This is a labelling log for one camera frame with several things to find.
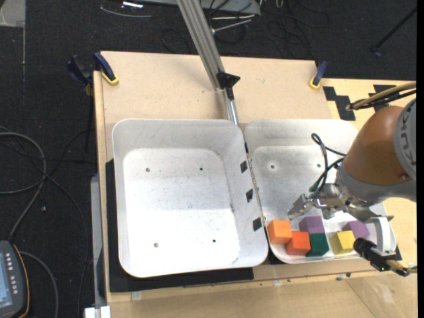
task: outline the hole in bin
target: hole in bin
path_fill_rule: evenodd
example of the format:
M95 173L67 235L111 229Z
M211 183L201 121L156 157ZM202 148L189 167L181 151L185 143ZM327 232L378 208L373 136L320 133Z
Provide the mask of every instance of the hole in bin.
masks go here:
M252 198L253 198L253 189L250 189L246 192L247 202L250 202L250 200L252 200Z
M247 161L244 161L240 164L241 173L244 173L247 170Z

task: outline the black floor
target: black floor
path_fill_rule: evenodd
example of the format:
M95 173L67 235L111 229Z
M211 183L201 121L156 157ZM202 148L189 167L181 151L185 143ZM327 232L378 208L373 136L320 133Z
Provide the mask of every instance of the black floor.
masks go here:
M97 170L95 137L93 132L85 152L81 132L86 129L90 100L83 86L69 76L68 60L78 54L93 69L92 55L98 50L195 53L177 7L146 5L143 11L131 12L152 15L145 19L101 9L129 13L119 8L121 2L26 0L25 35L21 28L0 27L0 133L7 128L35 140L57 183L46 181L14 243L50 267L58 284L60 317L79 317L78 297L80 310L94 300L91 264L79 292L87 242L91 248L89 187ZM304 59L317 64L325 60L329 78L416 80L416 14L381 46L379 56L370 51L415 6L417 0L284 0L279 9L275 0L267 0L261 17L220 32L217 46L228 56ZM215 28L227 24L213 22ZM23 147L4 138L0 142L0 191L38 183L42 160L31 161L27 154L39 157L38 152L24 141ZM35 191L0 194L0 239L7 237ZM30 314L53 317L48 275L33 260L25 258L25 262Z

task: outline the table top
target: table top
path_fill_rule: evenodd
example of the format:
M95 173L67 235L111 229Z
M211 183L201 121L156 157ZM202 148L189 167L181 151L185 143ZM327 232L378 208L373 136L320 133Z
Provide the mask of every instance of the table top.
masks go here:
M102 52L114 72L119 77L117 85L108 85L99 72L94 72L94 100L97 133L97 155L99 161L100 200L102 207L103 247L107 256L107 216L105 209L105 163L113 157L111 147L111 131L113 126L122 119L224 119L225 108L223 96L213 91L206 71L198 56L177 54L147 54L128 52ZM323 87L318 90L309 87L311 77L316 74L315 62L309 60L277 60L260 58L233 58L222 57L224 67L228 73L241 77L234 86L235 102L240 127L256 119L340 119L338 100L327 101L324 88L333 88L337 96L349 96L351 101L368 97L374 92L375 85L399 85L405 81L373 81L357 79L323 79ZM399 100L399 105L406 105L409 100ZM356 120L352 123L360 129L373 110L355 112ZM397 242L404 263L417 263L417 226L416 204L404 199L389 199L385 201L385 208L389 215L394 215L392 221ZM180 302L176 297L184 296L187 299L185 308L171 309L172 317L197 317L198 308L192 301L205 301L210 309L220 303L222 306L225 293L234 295L232 300L242 300L246 295L262 298L264 303L281 297L285 291L298 293L304 296L307 288L308 298L312 301L322 290L320 286L328 286L334 292L334 300L342 303L346 298L339 296L349 295L349 301L360 287L361 282L382 281L382 274L375 271L363 259L337 260L334 262L314 262L305 264L270 265L265 262L254 268L254 281L242 284L218 284L217 286L198 286L195 288L170 288L142 291L134 293L111 293L108 286L108 260L105 262L106 299L112 306L115 317L167 317L167 313L158 309L156 313L152 306L158 300L166 300L173 306ZM335 282L340 274L354 274L345 282ZM359 277L367 275L369 280ZM415 287L416 275L409 277L408 281L395 277L384 277L384 281L400 286ZM144 300L135 302L134 298L148 298L149 304ZM358 309L363 309L363 302L358 302ZM230 303L224 304L226 312L233 312L227 317L238 317L240 313L236 307L229 309ZM287 301L278 305L289 305L294 311L301 313L301 305ZM125 308L127 315L119 312ZM259 305L252 309L249 315L253 317L258 310L267 311Z

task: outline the wooden table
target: wooden table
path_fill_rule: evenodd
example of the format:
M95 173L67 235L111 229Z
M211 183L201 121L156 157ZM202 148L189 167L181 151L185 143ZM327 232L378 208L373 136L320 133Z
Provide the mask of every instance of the wooden table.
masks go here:
M105 163L113 157L111 131L122 119L224 119L222 95L212 90L199 56L102 52L120 82L108 85L94 72L94 100L105 286L112 317L417 317L417 276L379 273L366 260L254 267L254 281L214 286L166 288L137 293L109 290ZM255 119L338 119L334 101L309 80L315 62L260 58L222 58L235 85L240 127ZM368 97L373 85L405 81L323 79L351 101ZM398 101L406 105L408 98ZM358 129L372 111L355 112ZM403 263L417 263L416 203L385 202Z

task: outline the purple cube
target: purple cube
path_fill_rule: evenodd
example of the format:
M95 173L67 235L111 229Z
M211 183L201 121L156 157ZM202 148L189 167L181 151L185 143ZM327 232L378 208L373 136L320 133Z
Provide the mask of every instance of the purple cube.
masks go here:
M344 231L353 231L355 238L366 238L370 235L368 227L359 220L349 221L343 228Z
M309 233L325 233L321 217L305 217L299 223L299 230Z

